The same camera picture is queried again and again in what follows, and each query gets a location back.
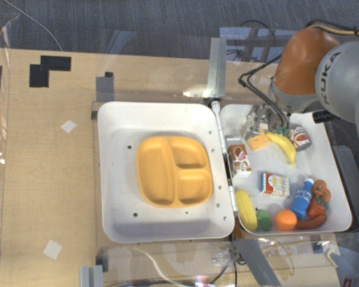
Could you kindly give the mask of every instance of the toy banana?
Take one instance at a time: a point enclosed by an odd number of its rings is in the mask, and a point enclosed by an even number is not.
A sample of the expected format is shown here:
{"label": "toy banana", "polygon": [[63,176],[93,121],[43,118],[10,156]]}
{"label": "toy banana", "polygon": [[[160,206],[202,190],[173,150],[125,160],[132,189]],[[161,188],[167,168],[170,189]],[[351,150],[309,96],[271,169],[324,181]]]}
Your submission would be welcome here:
{"label": "toy banana", "polygon": [[250,197],[244,190],[237,190],[235,192],[235,198],[237,200],[237,208],[239,211],[239,217],[249,231],[253,231],[257,228],[257,215],[255,214],[254,206],[251,203]]}
{"label": "toy banana", "polygon": [[295,147],[293,143],[289,140],[289,138],[283,136],[282,134],[274,134],[271,132],[267,132],[266,135],[271,141],[274,141],[283,149],[288,159],[290,160],[290,165],[295,165],[294,160],[297,151],[295,150]]}

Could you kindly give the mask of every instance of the toy pretzel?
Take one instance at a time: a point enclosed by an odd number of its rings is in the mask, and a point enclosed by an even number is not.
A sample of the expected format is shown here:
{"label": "toy pretzel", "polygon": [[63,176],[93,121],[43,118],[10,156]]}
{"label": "toy pretzel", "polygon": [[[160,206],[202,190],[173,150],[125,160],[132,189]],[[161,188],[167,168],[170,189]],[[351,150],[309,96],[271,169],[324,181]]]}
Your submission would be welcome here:
{"label": "toy pretzel", "polygon": [[321,199],[324,203],[328,203],[331,199],[331,192],[327,189],[325,182],[321,179],[314,182],[311,192],[314,197]]}

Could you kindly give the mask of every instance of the white diamond sticker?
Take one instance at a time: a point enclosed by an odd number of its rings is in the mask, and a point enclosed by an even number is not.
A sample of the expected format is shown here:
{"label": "white diamond sticker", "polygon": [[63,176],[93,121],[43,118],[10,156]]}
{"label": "white diamond sticker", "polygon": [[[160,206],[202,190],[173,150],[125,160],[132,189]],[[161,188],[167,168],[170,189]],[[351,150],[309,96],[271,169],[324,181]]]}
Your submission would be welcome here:
{"label": "white diamond sticker", "polygon": [[44,249],[44,254],[50,258],[57,259],[60,254],[62,246],[53,240],[49,240],[47,246]]}
{"label": "white diamond sticker", "polygon": [[75,124],[72,120],[68,120],[61,126],[61,129],[67,133],[70,133],[75,127],[77,127],[77,124]]}

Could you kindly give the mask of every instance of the orange fruit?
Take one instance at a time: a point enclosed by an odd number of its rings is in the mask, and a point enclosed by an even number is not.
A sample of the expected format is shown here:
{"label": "orange fruit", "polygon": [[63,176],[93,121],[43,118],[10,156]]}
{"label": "orange fruit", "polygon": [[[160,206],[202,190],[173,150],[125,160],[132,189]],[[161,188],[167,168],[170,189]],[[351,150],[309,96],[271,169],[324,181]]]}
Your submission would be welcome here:
{"label": "orange fruit", "polygon": [[291,231],[297,224],[297,216],[288,209],[280,210],[275,217],[275,224],[282,231]]}

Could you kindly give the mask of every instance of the gray floor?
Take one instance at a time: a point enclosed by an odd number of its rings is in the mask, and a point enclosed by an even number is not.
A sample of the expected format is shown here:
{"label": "gray floor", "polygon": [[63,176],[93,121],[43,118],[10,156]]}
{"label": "gray floor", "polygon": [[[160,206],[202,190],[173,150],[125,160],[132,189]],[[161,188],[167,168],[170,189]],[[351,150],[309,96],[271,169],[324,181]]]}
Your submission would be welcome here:
{"label": "gray floor", "polygon": [[[271,29],[299,30],[311,19],[359,29],[359,0],[8,0],[46,26],[64,51],[208,58],[220,27],[260,20]],[[0,0],[0,13],[18,13]],[[130,36],[133,42],[127,42]],[[117,39],[119,48],[112,42]],[[58,50],[52,37],[26,16],[12,25],[11,46]],[[359,168],[352,124],[327,125],[331,142],[349,146]]]}

